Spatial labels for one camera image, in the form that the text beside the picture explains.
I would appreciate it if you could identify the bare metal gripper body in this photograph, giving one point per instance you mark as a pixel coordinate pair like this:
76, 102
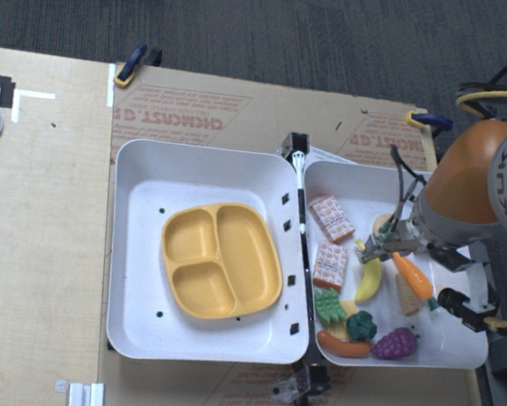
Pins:
412, 245

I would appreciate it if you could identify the tan bread slice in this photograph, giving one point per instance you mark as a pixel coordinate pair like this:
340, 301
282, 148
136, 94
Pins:
406, 299

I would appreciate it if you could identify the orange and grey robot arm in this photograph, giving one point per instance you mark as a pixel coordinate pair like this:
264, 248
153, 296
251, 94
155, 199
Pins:
465, 176

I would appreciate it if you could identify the orange and white carton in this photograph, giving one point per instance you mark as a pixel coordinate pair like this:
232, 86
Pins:
331, 217
331, 265

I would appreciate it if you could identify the brown cardboard board red print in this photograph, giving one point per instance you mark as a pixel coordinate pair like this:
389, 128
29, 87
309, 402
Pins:
246, 110

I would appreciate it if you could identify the green ridged toy vegetable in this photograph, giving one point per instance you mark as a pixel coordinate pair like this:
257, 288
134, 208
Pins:
329, 306

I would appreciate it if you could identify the black cylinder on white bracket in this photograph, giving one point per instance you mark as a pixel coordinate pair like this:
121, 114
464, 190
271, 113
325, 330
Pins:
473, 313

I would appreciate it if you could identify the tan round biscuit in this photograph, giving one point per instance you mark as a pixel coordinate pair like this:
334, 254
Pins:
379, 222

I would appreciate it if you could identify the orange sausage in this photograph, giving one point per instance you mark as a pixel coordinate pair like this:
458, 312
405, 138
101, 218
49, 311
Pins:
342, 346

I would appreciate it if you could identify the orange carrot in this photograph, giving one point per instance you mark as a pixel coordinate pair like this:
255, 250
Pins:
415, 277

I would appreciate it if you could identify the yellow divided plate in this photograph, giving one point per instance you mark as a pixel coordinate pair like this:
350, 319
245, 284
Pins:
236, 236

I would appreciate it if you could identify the yellow banana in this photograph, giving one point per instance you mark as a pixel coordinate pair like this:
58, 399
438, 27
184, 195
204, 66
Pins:
371, 281

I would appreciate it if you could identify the pale yellow toy wedge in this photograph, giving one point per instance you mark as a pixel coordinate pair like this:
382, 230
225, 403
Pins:
339, 330

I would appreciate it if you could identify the white paper sheet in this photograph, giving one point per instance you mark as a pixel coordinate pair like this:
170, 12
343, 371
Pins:
329, 155

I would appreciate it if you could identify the purple grapes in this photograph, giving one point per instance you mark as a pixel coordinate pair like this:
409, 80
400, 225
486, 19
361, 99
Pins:
394, 344

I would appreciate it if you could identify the green broccoli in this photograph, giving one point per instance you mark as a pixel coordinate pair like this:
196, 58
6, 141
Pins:
361, 326

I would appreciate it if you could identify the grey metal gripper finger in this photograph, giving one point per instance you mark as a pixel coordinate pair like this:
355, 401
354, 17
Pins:
369, 252
461, 266

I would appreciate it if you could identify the white plastic tray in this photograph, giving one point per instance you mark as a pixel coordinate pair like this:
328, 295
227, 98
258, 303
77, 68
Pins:
442, 342
138, 253

